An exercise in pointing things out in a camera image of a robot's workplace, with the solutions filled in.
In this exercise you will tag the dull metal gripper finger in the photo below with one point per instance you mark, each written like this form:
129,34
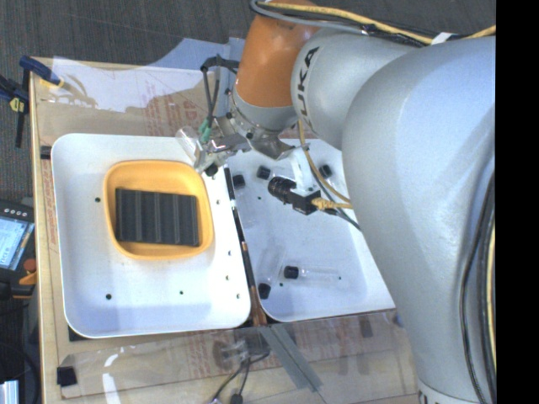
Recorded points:
202,160
223,149

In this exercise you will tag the white plastic tray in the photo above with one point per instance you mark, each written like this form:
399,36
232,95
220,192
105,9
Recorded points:
307,242
147,293

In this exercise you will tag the black cylinder on white bracket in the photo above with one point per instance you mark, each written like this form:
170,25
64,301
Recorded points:
290,192

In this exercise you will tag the yellow rounded tray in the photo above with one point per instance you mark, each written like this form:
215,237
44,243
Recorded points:
158,171

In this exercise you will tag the thin black and white rod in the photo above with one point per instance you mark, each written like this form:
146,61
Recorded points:
246,251

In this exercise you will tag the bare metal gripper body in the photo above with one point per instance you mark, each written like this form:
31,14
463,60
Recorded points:
252,135

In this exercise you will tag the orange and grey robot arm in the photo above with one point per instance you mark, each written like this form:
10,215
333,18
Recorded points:
404,150

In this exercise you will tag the black ribbed rack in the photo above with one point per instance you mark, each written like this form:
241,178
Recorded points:
156,217

